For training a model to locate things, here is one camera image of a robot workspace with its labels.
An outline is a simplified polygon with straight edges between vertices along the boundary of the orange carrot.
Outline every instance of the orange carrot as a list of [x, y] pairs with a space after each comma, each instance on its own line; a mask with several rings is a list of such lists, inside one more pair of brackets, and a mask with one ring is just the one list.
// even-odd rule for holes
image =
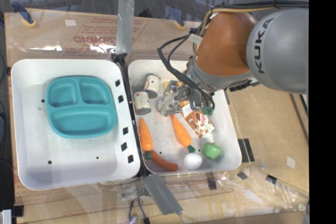
[[170, 115], [170, 117], [173, 120], [173, 125], [174, 125], [174, 128], [175, 128], [175, 133], [176, 133], [177, 139], [179, 140], [180, 144], [182, 146], [187, 147], [190, 153], [194, 152], [195, 149], [191, 146], [191, 137], [188, 134], [187, 130], [178, 121], [178, 119], [174, 117], [174, 115]]
[[143, 118], [140, 119], [140, 144], [145, 151], [145, 159], [151, 159], [151, 150], [153, 149], [152, 135]]
[[156, 151], [151, 150], [151, 154], [153, 156], [152, 161], [154, 161], [157, 165], [159, 165], [160, 167], [168, 170], [168, 171], [176, 171], [179, 166], [176, 163], [170, 163], [168, 161], [166, 161], [165, 159], [161, 158]]

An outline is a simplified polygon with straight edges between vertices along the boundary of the can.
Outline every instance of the can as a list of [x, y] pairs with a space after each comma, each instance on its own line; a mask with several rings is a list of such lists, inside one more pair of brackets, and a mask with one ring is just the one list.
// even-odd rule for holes
[[145, 79], [143, 90], [148, 93], [150, 99], [156, 98], [159, 92], [160, 78], [154, 74], [148, 74]]
[[148, 93], [146, 91], [136, 92], [133, 95], [133, 101], [136, 115], [143, 116], [149, 114], [152, 111], [149, 103]]

